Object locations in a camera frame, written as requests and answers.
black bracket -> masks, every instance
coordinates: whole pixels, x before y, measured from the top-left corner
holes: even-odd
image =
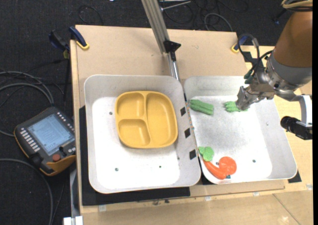
[[[165,40],[163,42],[163,45],[164,45],[164,48],[165,48],[165,51],[167,53],[170,53],[171,55],[171,60],[173,60],[174,62],[176,61],[176,57],[175,57],[175,51],[181,47],[181,44],[179,43],[176,43],[176,42],[173,42],[173,41],[170,41],[170,40]]]

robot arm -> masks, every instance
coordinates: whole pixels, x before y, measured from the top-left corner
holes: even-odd
[[[236,105],[239,109],[245,110],[255,102],[265,98],[272,99],[274,95],[288,101],[299,101],[302,109],[301,123],[297,119],[285,118],[282,119],[281,125],[292,132],[301,125],[302,129],[305,128],[306,136],[300,134],[299,137],[310,139],[312,138],[312,118],[308,119],[308,115],[311,115],[309,111],[312,110],[311,102],[308,103],[308,95],[296,95],[294,91],[312,79],[312,0],[297,1],[285,6],[288,9],[294,8],[295,12],[288,20],[274,50],[268,57],[265,70],[255,72],[248,87],[240,87]],[[290,124],[296,124],[296,127],[290,127]]]

black floor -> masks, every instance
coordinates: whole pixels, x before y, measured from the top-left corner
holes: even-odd
[[[187,6],[168,9],[164,18],[168,28],[206,30],[205,15],[216,13],[225,18],[238,35],[248,32],[260,45],[273,46],[291,15],[286,12],[279,23],[273,21],[282,10],[281,1],[193,0]],[[69,40],[68,27],[75,24],[150,26],[140,0],[0,0],[0,73],[19,71],[40,77],[51,90],[55,105],[70,117],[73,115],[70,79],[66,102],[62,95],[67,62],[62,52],[50,44],[48,34],[56,29]],[[207,27],[215,31],[230,29],[217,17],[208,18]],[[11,79],[8,74],[1,74],[0,89],[21,81],[25,79]],[[17,124],[48,106],[46,98],[32,88],[0,91],[0,130],[12,133]],[[14,138],[0,134],[0,159],[3,158],[27,161]],[[52,190],[55,225],[62,224],[63,217],[71,216],[68,172],[45,177]],[[50,200],[45,181],[25,164],[1,161],[0,224],[45,225],[49,216]]]

wooden table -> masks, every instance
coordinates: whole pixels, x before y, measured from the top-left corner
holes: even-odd
[[[151,29],[76,26],[90,44],[86,51],[71,41],[74,123],[77,147],[79,212],[85,225],[121,224],[313,224],[312,141],[287,137],[302,182],[272,180],[190,187],[191,197],[127,202],[102,206],[81,204],[79,109],[84,106],[84,81],[91,75],[169,75],[167,59],[160,54]],[[181,43],[176,52],[181,83],[194,75],[244,75],[246,64],[230,47],[233,32],[168,30]],[[254,48],[243,46],[255,56]],[[273,47],[261,47],[261,54]],[[311,93],[311,83],[300,93]],[[280,117],[301,118],[300,106],[275,97]]]

yellow divided plate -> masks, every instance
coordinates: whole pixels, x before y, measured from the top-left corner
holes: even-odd
[[[131,148],[163,148],[178,137],[172,102],[160,92],[132,91],[119,95],[115,117],[120,140]]]

